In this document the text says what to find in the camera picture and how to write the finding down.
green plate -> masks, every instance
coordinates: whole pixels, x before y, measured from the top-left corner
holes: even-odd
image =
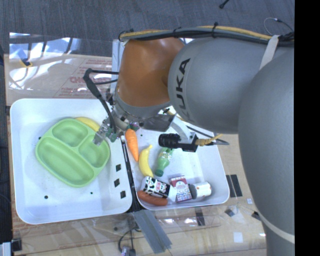
[[[93,143],[95,131],[84,123],[65,118],[52,126],[35,147],[38,161],[56,178],[72,187],[91,183],[110,158],[104,140]]]

banana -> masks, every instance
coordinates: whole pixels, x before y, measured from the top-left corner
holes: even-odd
[[[154,177],[154,173],[149,166],[149,153],[152,145],[150,144],[147,148],[143,149],[139,155],[139,167],[140,171],[144,176]]]
[[[78,121],[84,123],[85,125],[89,126],[92,130],[94,130],[95,132],[97,132],[100,128],[100,125],[97,124],[95,121],[93,121],[92,119],[88,118],[88,117],[77,117],[75,118]]]

brown cap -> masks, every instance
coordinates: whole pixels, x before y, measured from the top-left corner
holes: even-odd
[[[119,97],[135,107],[169,102],[169,69],[183,46],[176,38],[129,40],[121,58],[116,88]]]

green bottle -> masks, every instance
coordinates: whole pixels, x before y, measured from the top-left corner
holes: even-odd
[[[157,158],[157,167],[154,172],[158,177],[162,177],[164,175],[164,169],[170,164],[170,160],[172,158],[172,153],[174,149],[163,147],[158,158]]]

orange carrot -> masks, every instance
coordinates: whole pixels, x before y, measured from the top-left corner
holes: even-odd
[[[134,158],[138,162],[139,160],[139,149],[138,149],[138,138],[135,130],[129,128],[125,131],[126,144]]]

